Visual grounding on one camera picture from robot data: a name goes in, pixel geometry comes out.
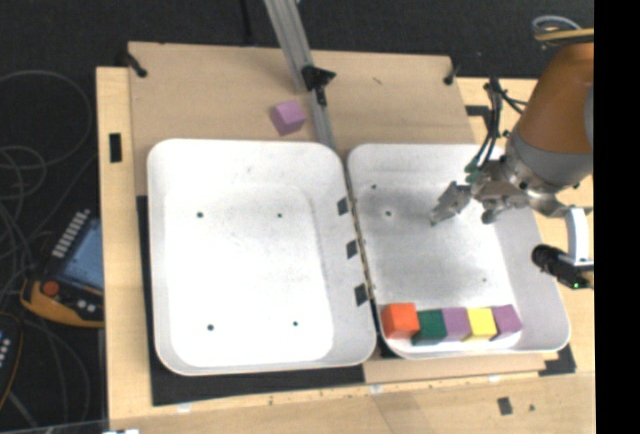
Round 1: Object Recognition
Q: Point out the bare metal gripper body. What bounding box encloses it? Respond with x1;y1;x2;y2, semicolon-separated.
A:
468;155;572;219

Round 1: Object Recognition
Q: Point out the white plastic tray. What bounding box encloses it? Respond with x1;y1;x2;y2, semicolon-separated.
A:
146;137;378;377
345;142;572;362

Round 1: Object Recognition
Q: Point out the purple cube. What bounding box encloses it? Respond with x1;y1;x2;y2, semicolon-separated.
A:
441;306;474;343
270;99;308;138
489;303;524;342

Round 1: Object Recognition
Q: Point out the yellow cube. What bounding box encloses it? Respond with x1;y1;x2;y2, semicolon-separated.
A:
463;307;499;342

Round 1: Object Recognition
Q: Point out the green cube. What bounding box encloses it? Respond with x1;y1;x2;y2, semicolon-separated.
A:
410;309;448;347

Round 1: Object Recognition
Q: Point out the orange cube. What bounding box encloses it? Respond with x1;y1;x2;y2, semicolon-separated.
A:
380;302;421;341

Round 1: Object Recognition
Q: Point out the brown cardboard board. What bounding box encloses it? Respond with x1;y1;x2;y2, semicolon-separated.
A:
127;40;551;386

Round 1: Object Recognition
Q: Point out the black cylinder on white bracket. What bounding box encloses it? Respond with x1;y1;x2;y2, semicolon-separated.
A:
530;206;595;291

